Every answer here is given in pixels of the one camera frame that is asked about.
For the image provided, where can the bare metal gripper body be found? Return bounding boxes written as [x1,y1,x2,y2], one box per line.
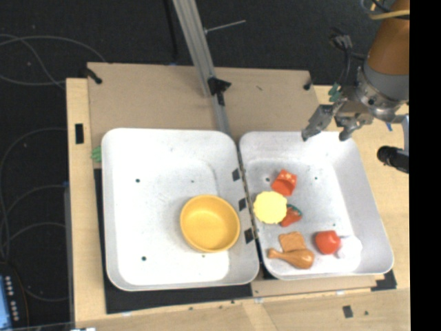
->
[331,71,402,128]

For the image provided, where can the white plastic tray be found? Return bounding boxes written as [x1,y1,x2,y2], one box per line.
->
[238,130,395,281]
[101,127,260,292]

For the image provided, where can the yellow round biscuit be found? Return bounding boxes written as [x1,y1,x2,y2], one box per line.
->
[252,190,289,225]

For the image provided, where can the orange carrot with green top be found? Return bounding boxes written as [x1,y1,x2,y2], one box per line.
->
[280,203,303,228]

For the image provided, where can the red tomato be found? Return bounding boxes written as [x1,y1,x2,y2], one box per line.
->
[314,230,342,256]

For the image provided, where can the white crumpled lump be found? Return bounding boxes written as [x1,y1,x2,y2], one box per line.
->
[336,234,364,259]

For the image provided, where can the brown bread slice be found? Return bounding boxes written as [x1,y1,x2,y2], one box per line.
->
[278,231,307,253]

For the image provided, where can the brown chicken drumstick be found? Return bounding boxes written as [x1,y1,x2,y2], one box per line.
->
[267,247,316,270]

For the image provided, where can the yellow bowl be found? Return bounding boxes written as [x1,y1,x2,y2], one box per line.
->
[179,194,242,254]

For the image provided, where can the brown cardboard board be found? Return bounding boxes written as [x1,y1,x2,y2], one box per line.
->
[85,62,379,298]

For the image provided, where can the black cylinder on white bracket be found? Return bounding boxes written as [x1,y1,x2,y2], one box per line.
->
[376,113,411,174]

